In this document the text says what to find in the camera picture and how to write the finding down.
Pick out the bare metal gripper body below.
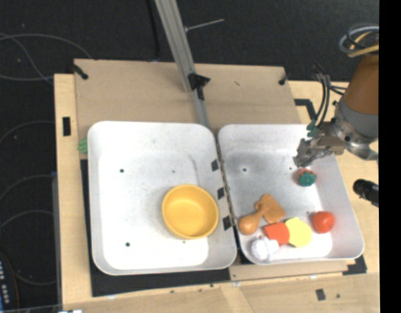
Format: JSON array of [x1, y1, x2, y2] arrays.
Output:
[[310, 121, 379, 162]]

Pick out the red and green toy strawberry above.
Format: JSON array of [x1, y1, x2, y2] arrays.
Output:
[[297, 167, 318, 187]]

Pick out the white plastic tray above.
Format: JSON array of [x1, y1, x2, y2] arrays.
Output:
[[87, 120, 238, 276], [216, 123, 365, 266]]

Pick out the brown toy bread slice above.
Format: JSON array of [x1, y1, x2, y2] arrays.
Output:
[[254, 193, 287, 225]]

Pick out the red toy tomato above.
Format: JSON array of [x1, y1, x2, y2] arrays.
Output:
[[311, 211, 336, 234]]

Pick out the yellow toy cheese piece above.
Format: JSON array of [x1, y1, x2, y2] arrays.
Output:
[[284, 216, 313, 248]]

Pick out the orange red block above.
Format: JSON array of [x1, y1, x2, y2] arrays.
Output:
[[263, 222, 291, 246]]

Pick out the thin black and white rod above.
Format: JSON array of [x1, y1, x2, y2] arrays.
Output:
[[215, 140, 241, 252]]

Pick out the brown toy chicken drumstick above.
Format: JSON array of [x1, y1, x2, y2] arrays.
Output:
[[238, 209, 265, 236]]

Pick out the white crumpled lump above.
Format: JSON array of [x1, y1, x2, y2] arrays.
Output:
[[250, 235, 280, 262]]

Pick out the yellow bowl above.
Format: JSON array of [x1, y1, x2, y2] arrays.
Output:
[[161, 183, 220, 240]]

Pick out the brown cardboard board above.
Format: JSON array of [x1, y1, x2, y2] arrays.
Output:
[[72, 58, 350, 282]]

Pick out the black cylinder on white bracket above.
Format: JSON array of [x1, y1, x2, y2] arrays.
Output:
[[352, 179, 379, 208]]

